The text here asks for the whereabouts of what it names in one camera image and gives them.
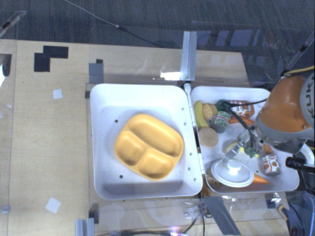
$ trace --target white paper piece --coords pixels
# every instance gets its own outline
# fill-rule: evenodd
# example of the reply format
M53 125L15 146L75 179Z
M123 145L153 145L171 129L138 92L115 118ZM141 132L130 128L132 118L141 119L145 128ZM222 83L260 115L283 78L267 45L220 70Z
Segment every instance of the white paper piece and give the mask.
M61 99L63 97L63 92L61 89L54 90L54 99Z
M54 198L50 198L50 200L48 201L48 203L46 205L46 209L53 212L53 213L57 213L60 205L61 205L60 201L58 201Z

